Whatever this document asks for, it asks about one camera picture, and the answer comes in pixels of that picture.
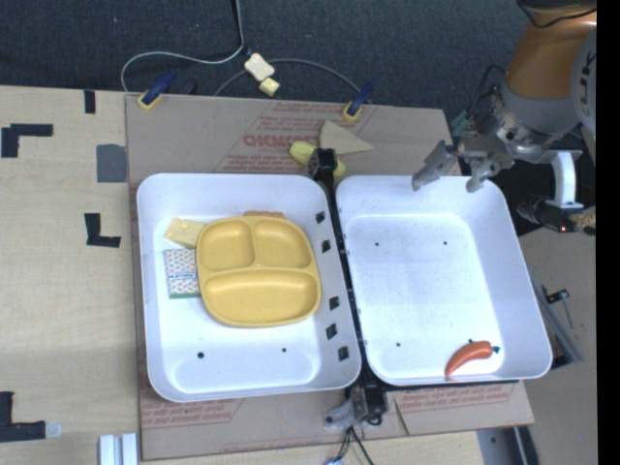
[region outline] yellow plastic plate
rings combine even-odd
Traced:
[[[207,224],[196,259],[213,318],[239,327],[281,326],[321,302],[319,270],[306,234],[283,217],[245,215]]]

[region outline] metal bracket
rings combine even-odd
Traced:
[[[456,164],[456,153],[453,146],[441,140],[432,152],[424,159],[424,167],[414,174],[411,180],[414,191],[423,185],[436,181],[446,175]]]
[[[315,181],[323,181],[327,185],[333,185],[333,172],[337,165],[336,152],[333,149],[317,148],[312,152],[302,174]]]
[[[458,144],[458,156],[472,169],[472,177],[467,181],[467,191],[470,193],[478,191],[489,177],[510,169],[514,164],[514,158],[506,146],[490,135],[463,138]]]
[[[568,298],[569,296],[571,296],[571,295],[566,290],[561,290],[561,291],[558,291],[558,292],[556,292],[554,294],[546,294],[545,293],[545,295],[544,295],[544,297],[546,298],[546,302],[549,305],[552,305],[553,303],[556,303],[557,301],[562,301],[562,300]]]
[[[387,411],[386,392],[381,385],[356,384],[342,405],[325,412],[324,428],[347,430],[363,420],[380,420]]]

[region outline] gray carpet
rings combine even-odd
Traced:
[[[372,81],[373,103],[442,109],[448,120],[472,101],[489,64],[508,65],[527,23],[513,0],[239,4],[249,51],[314,61],[359,86]],[[0,8],[2,84],[121,90],[121,69],[136,54],[165,50],[217,59],[238,46],[232,0],[0,0]],[[194,79],[197,94],[210,95],[242,69],[244,57],[220,66],[145,58],[128,69],[127,86],[142,91],[173,68],[176,83]],[[281,64],[277,77],[283,100],[341,103],[352,95],[345,81],[319,68]],[[249,77],[222,95],[263,96]],[[551,184],[550,171],[540,168],[498,181],[509,195],[524,176],[532,178],[528,184]],[[517,224],[521,233],[532,229]]]

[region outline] white plastic part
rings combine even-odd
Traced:
[[[62,424],[60,422],[46,423],[46,437],[59,438],[62,435]]]
[[[542,376],[551,350],[502,192],[446,176],[350,176],[336,198],[368,362],[396,386]],[[488,340],[500,351],[444,377],[451,355]]]
[[[549,163],[553,167],[555,176],[555,195],[549,203],[560,208],[582,208],[581,203],[575,202],[576,173],[574,170],[574,155],[571,151],[550,152]]]
[[[263,82],[275,73],[275,69],[258,53],[252,53],[243,67],[258,82]]]
[[[231,327],[210,317],[199,297],[169,298],[164,250],[171,242],[164,234],[171,219],[206,223],[248,210],[283,212],[308,236],[322,287],[321,304],[310,318]],[[293,174],[157,174],[139,186],[138,215],[147,373],[164,398],[186,402],[337,389],[357,378],[361,356],[319,184]]]
[[[97,444],[98,465],[138,465],[138,438],[136,434],[99,437]]]

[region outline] cardboard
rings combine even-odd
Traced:
[[[291,143],[319,144],[329,120],[374,146],[343,155],[344,174],[413,174],[439,140],[450,142],[440,110],[365,106],[355,124],[336,104],[165,96],[152,111],[126,97],[128,168],[143,460],[340,443],[342,431],[324,430],[324,412],[344,401],[344,390],[284,396],[172,403],[150,386],[146,374],[140,247],[135,195],[158,172],[277,172],[303,169],[288,153]],[[442,387],[388,393],[389,411],[362,439],[385,439],[524,425],[534,421],[523,384]]]

